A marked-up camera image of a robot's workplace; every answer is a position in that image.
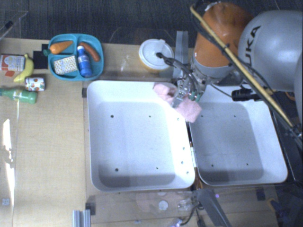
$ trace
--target white round lid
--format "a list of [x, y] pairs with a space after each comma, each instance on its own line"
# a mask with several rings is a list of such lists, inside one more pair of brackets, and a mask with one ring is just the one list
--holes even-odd
[[150, 39], [144, 41], [139, 49], [140, 59], [144, 64], [154, 70], [165, 70], [169, 65], [156, 56], [161, 52], [166, 57], [174, 57], [172, 48], [164, 40]]

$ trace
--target green bottle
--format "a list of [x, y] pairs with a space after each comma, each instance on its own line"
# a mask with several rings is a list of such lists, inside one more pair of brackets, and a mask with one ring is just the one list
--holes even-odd
[[20, 89], [3, 89], [0, 88], [0, 96], [7, 96], [11, 100], [20, 101], [21, 103], [35, 104], [37, 100], [37, 92], [28, 92]]

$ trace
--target plastic bottle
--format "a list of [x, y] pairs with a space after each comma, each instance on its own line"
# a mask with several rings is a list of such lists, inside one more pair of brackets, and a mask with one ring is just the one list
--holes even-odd
[[11, 100], [20, 101], [22, 103], [35, 104], [37, 100], [37, 92], [28, 92], [20, 89], [3, 89], [0, 88], [0, 96], [7, 96]]
[[78, 51], [78, 65], [80, 69], [80, 74], [85, 78], [89, 78], [92, 76], [89, 57], [85, 53], [85, 49], [83, 46], [81, 45], [78, 46], [77, 51]]

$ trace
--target can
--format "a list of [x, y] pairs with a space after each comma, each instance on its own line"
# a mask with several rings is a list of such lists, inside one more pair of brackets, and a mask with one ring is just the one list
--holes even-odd
[[27, 91], [44, 91], [44, 79], [39, 77], [25, 78], [25, 89]]

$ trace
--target blue bottle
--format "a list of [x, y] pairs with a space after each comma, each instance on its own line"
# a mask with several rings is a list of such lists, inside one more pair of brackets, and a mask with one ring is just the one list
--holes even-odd
[[85, 53], [85, 49], [83, 46], [81, 45], [78, 46], [77, 51], [78, 51], [78, 65], [80, 69], [80, 74], [85, 78], [89, 78], [92, 76], [89, 57]]

